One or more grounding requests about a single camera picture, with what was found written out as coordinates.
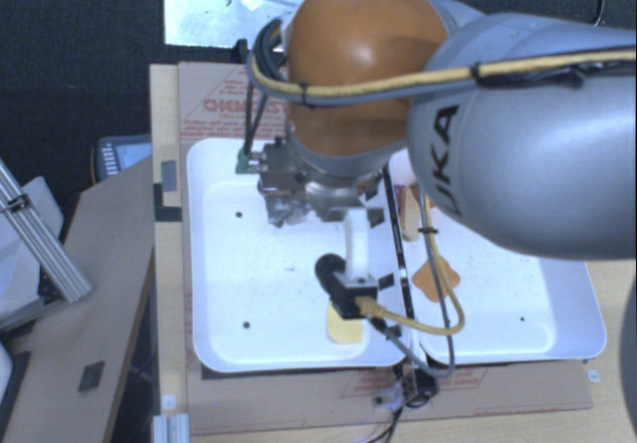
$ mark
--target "dark floor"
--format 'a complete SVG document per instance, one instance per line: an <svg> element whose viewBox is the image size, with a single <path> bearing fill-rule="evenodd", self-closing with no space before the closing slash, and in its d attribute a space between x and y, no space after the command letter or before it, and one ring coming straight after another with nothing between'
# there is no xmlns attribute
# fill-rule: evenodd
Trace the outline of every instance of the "dark floor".
<svg viewBox="0 0 637 443"><path fill-rule="evenodd" d="M487 13L579 21L593 19L597 6L597 0L460 1ZM634 29L635 1L608 0L607 24ZM229 60L228 51L166 46L162 9L162 0L0 0L0 157L20 182L44 175L67 217L91 183L98 140L149 131L150 64ZM150 351L144 352L135 366L149 364ZM145 375L131 375L125 420L113 441L144 440Z"/></svg>

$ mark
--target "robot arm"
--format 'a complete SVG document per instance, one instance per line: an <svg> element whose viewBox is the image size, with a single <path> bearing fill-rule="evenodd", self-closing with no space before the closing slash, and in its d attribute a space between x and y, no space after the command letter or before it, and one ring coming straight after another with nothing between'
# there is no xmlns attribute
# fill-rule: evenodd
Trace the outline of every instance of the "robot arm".
<svg viewBox="0 0 637 443"><path fill-rule="evenodd" d="M289 79L306 105L291 104L285 142L265 153L261 190L276 225L310 210L341 219L406 145L429 197L503 247L635 257L634 31L484 16L446 0L307 0L288 33ZM498 77L478 65L599 51L609 60ZM361 97L337 96L321 100L327 108L308 97L307 87L468 66L470 80L415 97L378 91L351 105Z"/></svg>

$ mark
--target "yellow cable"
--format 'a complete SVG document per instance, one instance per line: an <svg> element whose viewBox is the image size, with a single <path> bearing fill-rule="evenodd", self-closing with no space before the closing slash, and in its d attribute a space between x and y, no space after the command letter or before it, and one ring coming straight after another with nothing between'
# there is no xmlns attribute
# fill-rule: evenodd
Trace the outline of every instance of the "yellow cable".
<svg viewBox="0 0 637 443"><path fill-rule="evenodd" d="M616 51L601 51L585 54L563 54L558 56L542 56L510 61L484 63L478 66L478 77L496 77L512 74L532 73L541 70L551 70L582 63L607 63L612 61L635 61L635 50L625 49ZM291 96L302 96L304 88L298 84L276 81L264 75L259 69L256 59L252 58L252 73L258 84L266 89ZM346 98L379 93L381 91L404 89L414 86L427 86L451 82L471 80L474 77L472 69L452 68L432 72L421 72L390 79L353 84L348 86L309 86L306 95L318 98Z"/></svg>
<svg viewBox="0 0 637 443"><path fill-rule="evenodd" d="M429 211L429 198L426 195L423 195L423 197L425 206L425 227L432 227L431 212ZM419 330L420 332L431 333L434 335L451 335L459 332L465 326L465 313L462 309L462 306L460 305L460 302L458 301L458 298L456 297L456 294L454 293L451 283L449 282L447 268L440 259L440 253L438 252L436 240L434 240L432 235L429 235L427 239L430 239L433 261L435 263L436 271L440 274L440 279L445 286L445 289L447 290L447 294L449 295L449 299L451 300L456 313L458 314L458 322L456 323L456 325L451 328L432 327L393 313L392 311L386 309L383 305L379 304L374 298L358 297L354 300L354 302L358 305L360 312L364 316L371 316L373 318L387 318L401 325L406 325L407 327Z"/></svg>

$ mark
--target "black lettering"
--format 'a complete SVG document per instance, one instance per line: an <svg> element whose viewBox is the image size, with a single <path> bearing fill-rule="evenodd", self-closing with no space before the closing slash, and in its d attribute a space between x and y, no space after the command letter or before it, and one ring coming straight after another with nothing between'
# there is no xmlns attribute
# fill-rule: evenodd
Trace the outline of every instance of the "black lettering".
<svg viewBox="0 0 637 443"><path fill-rule="evenodd" d="M454 105L452 107L445 107L444 109L439 109L436 113L436 122L434 123L434 129L440 135L447 145L449 145L449 126L451 124L451 118L458 111L458 106Z"/></svg>
<svg viewBox="0 0 637 443"><path fill-rule="evenodd" d="M443 170L447 165L447 161L449 161L449 151L445 151L445 154L442 155L442 158L438 158L438 154L436 153L436 149L434 145L431 144L431 157L436 163L436 168L433 171L434 177L440 179L443 183L451 184L451 180L449 176L447 176Z"/></svg>
<svg viewBox="0 0 637 443"><path fill-rule="evenodd" d="M456 203L456 199L454 198L453 194L447 190L446 188L440 186L439 184L436 185L436 188L438 189L438 191L440 193L442 193L443 195L445 195L449 201L451 202L452 206L445 206L445 208L448 211L451 211L452 213L458 215L458 216L462 216L462 214L460 213L460 209L458 208L458 204Z"/></svg>

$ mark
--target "wooden table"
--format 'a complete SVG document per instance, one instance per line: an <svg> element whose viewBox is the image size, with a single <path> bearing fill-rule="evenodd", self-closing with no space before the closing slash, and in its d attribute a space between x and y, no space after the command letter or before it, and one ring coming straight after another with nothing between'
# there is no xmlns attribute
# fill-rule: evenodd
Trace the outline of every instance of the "wooden table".
<svg viewBox="0 0 637 443"><path fill-rule="evenodd" d="M179 158L177 68L151 68L154 183L161 183L162 163ZM165 207L179 207L176 190L163 192ZM187 412L181 223L160 221L155 231L159 376L163 415ZM635 261L589 263L590 276L608 333L604 353L588 363L599 374L590 384L594 407L578 411L488 416L399 423L392 441L511 443L517 441L634 441L623 401L619 371L619 337L628 293L635 281ZM285 443L365 441L381 426L354 425L302 430L193 436L195 443Z"/></svg>

